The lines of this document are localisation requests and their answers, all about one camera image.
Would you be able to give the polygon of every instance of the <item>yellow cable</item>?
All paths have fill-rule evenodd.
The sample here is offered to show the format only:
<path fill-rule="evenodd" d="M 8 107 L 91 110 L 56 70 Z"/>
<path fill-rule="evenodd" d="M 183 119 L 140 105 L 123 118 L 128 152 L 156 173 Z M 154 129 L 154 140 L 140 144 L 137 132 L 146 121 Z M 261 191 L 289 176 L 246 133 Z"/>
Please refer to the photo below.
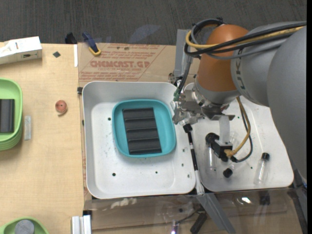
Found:
<path fill-rule="evenodd" d="M 243 114 L 244 114 L 244 117 L 245 117 L 245 120 L 246 120 L 246 123 L 247 123 L 247 129 L 248 129 L 248 130 L 247 130 L 247 133 L 246 133 L 245 138 L 243 139 L 243 141 L 240 143 L 240 145 L 239 145 L 236 149 L 234 149 L 234 150 L 229 150 L 229 149 L 224 150 L 224 152 L 225 152 L 225 154 L 226 154 L 226 156 L 227 156 L 228 158 L 230 158 L 230 157 L 232 157 L 233 155 L 235 155 L 235 154 L 243 147 L 243 145 L 244 145 L 244 144 L 246 143 L 246 141 L 248 140 L 249 135 L 250 135 L 250 131 L 251 131 L 250 122 L 249 122 L 248 116 L 247 116 L 247 114 L 246 114 L 245 108 L 244 108 L 242 102 L 240 101 L 240 98 L 237 97 L 236 99 L 237 99 L 237 101 L 238 101 L 238 104 L 239 104 L 240 109 L 243 111 Z"/>
<path fill-rule="evenodd" d="M 283 35 L 283 34 L 294 33 L 294 32 L 298 31 L 301 28 L 303 28 L 303 26 L 292 28 L 292 29 L 285 29 L 285 30 L 281 30 L 281 31 L 273 32 L 273 33 L 269 33 L 269 34 L 266 34 L 266 35 L 263 35 L 263 36 L 258 36 L 258 37 L 250 38 L 248 40 L 237 42 L 237 43 L 235 43 L 235 45 L 236 44 L 247 43 L 247 42 L 252 42 L 252 41 L 255 41 L 255 40 L 261 40 L 261 39 L 266 39 L 266 38 L 270 38 L 270 37 L 275 37 L 275 36 L 279 36 L 279 35 Z M 218 44 L 195 44 L 195 43 L 192 43 L 189 40 L 191 32 L 192 31 L 190 30 L 187 33 L 186 37 L 185 37 L 186 43 L 189 46 L 191 46 L 191 47 L 194 47 L 194 48 L 197 48 L 197 49 L 204 49 L 204 48 L 210 48 L 210 47 L 218 45 Z"/>

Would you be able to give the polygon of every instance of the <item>black cap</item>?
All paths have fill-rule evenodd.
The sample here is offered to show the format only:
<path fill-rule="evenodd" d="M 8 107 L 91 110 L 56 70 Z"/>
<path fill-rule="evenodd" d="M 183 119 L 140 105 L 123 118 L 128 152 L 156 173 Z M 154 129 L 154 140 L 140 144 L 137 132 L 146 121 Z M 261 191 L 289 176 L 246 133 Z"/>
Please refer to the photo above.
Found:
<path fill-rule="evenodd" d="M 224 175 L 226 178 L 231 177 L 232 174 L 233 174 L 233 171 L 232 171 L 230 168 L 227 168 L 226 170 L 223 171 L 223 175 Z"/>
<path fill-rule="evenodd" d="M 263 153 L 262 156 L 261 156 L 262 159 L 265 159 L 267 161 L 269 161 L 270 159 L 270 155 L 268 153 Z"/>

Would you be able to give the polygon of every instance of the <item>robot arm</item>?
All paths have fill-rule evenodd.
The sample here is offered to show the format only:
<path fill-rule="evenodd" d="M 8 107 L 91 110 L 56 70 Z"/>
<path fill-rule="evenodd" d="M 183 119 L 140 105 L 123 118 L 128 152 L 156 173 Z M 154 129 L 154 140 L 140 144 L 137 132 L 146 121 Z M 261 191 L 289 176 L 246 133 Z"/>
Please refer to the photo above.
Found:
<path fill-rule="evenodd" d="M 207 43 L 198 44 L 197 33 L 211 24 L 217 27 Z M 195 24 L 187 35 L 185 53 L 201 55 L 200 65 L 195 83 L 187 85 L 176 102 L 173 122 L 194 124 L 202 116 L 222 118 L 223 141 L 217 140 L 217 148 L 231 149 L 231 144 L 223 144 L 229 143 L 224 132 L 233 116 L 222 111 L 242 95 L 270 108 L 290 158 L 306 179 L 306 39 L 306 22 L 275 23 L 250 32 L 220 19 Z M 189 46 L 197 51 L 189 52 Z"/>

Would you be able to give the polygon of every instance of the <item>orange round object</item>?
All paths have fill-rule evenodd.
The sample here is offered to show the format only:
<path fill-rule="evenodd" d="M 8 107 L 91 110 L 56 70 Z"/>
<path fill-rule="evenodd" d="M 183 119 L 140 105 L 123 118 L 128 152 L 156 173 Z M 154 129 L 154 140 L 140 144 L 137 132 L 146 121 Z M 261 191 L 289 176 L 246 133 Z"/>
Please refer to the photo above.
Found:
<path fill-rule="evenodd" d="M 233 24 L 223 24 L 215 28 L 210 34 L 206 44 L 220 44 L 242 37 L 248 30 Z M 218 56 L 231 56 L 233 51 L 217 54 Z M 204 89 L 215 92 L 236 90 L 231 75 L 231 60 L 220 60 L 207 54 L 201 55 L 197 81 Z"/>
<path fill-rule="evenodd" d="M 55 109 L 59 114 L 64 114 L 67 111 L 67 104 L 64 100 L 59 100 L 55 104 Z"/>

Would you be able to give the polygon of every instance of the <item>gray floor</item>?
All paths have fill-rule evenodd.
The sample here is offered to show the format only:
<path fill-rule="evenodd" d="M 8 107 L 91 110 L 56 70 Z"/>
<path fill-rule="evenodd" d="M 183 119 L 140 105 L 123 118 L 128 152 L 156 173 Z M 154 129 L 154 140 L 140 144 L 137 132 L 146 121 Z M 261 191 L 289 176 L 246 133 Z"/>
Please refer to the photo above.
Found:
<path fill-rule="evenodd" d="M 103 42 L 176 44 L 177 29 L 203 19 L 251 30 L 307 19 L 307 0 L 0 0 L 0 41 L 39 36 L 64 43 L 68 32 L 88 31 Z"/>

